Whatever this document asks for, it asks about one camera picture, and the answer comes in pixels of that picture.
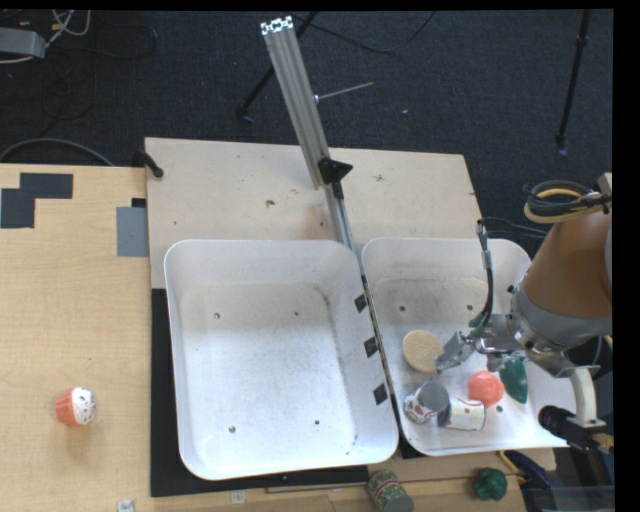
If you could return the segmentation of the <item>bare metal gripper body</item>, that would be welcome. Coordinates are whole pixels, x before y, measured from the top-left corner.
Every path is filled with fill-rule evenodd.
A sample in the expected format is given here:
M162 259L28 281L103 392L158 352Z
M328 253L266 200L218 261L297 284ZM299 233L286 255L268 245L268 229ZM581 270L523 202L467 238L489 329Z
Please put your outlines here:
M492 315L486 324L471 330L471 338L478 353L521 353L520 361L529 361L551 376L571 376L574 364L567 358L566 349L535 331L526 321L510 315Z

